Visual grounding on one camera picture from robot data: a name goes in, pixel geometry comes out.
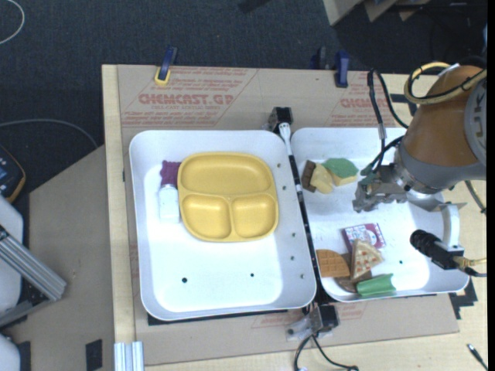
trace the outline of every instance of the black carpet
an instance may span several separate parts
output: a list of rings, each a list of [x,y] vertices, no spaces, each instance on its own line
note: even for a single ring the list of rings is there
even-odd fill
[[[25,192],[63,171],[94,146],[54,123],[69,121],[104,142],[101,65],[161,63],[308,69],[317,49],[350,54],[350,69],[408,73],[431,60],[456,62],[483,48],[487,0],[433,0],[403,22],[387,12],[370,22],[358,5],[334,27],[322,0],[15,0],[26,23],[0,44],[0,145],[26,170]],[[469,3],[456,8],[452,2]],[[19,10],[0,0],[0,41],[17,29]]]

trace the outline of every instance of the green object on floor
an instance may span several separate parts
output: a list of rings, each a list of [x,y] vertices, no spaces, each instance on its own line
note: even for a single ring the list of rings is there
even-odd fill
[[[357,292],[361,295],[387,294],[395,291],[392,284],[394,274],[385,274],[373,277],[367,281],[360,281],[356,284]]]

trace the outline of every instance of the blue and yellow clamp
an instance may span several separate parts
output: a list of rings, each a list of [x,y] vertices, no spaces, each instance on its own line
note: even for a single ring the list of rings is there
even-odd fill
[[[162,66],[156,70],[155,84],[159,87],[164,87],[170,78],[170,66],[173,65],[177,56],[177,48],[168,46],[163,58]]]

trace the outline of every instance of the toy pizza slice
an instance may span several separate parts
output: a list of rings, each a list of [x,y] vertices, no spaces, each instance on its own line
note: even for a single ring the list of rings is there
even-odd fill
[[[384,258],[381,256],[380,251],[371,243],[356,239],[353,244],[350,279],[352,281],[356,280],[361,275],[370,271],[371,268],[376,267],[379,263],[383,262],[383,260]]]
[[[343,257],[331,250],[318,249],[319,273],[322,277],[346,277],[350,276],[349,266]]]

